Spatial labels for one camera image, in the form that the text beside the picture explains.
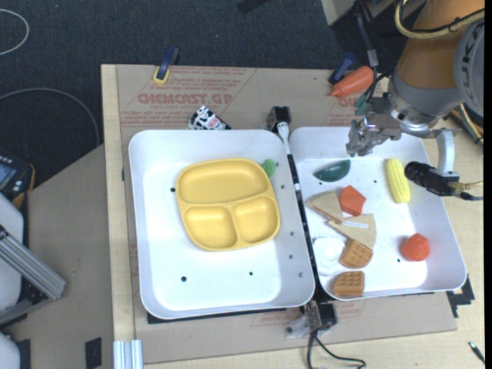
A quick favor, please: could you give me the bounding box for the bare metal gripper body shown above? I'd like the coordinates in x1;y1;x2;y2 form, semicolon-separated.
362;97;437;142

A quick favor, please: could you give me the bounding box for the yellow corn cob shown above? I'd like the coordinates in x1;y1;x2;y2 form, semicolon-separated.
385;157;412;204

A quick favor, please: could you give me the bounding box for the orange squeeze bottle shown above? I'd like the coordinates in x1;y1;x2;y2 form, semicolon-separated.
331;65;375;99

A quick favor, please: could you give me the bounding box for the orange-red toy block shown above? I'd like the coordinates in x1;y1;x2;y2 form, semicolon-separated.
338;184;367;218

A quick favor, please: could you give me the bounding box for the thin black and white rod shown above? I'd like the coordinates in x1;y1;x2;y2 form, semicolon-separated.
277;122;321;304

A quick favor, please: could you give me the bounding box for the white plastic tray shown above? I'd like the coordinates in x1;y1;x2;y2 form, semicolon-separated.
288;125;468;302
127;128;317;320

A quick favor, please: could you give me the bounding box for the tan triangular sandwich white label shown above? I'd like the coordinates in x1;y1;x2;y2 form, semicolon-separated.
327;212;377;251

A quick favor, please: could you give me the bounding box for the brown toy waffle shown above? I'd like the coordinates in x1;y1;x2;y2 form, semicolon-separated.
331;270;366;298
338;238;374;270

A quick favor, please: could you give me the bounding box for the orange toy tomato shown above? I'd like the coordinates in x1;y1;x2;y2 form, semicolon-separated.
400;232;431;262

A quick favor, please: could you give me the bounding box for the white fried egg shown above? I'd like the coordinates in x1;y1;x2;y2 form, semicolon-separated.
312;236;346;277

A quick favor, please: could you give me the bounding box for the yellow divided plate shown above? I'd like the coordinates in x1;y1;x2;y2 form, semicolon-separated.
175;157;281;252

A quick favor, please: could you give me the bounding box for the brown cardboard board red print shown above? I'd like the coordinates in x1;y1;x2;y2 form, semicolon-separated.
115;64;459;365

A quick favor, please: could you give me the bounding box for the black and white cow-print carton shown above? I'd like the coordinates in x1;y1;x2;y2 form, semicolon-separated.
187;105;232;131

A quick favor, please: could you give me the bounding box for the black pen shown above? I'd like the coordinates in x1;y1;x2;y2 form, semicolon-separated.
468;341;485;363

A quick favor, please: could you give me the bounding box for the black cylinder on white bracket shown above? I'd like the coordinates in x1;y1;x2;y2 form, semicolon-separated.
404;128;461;198

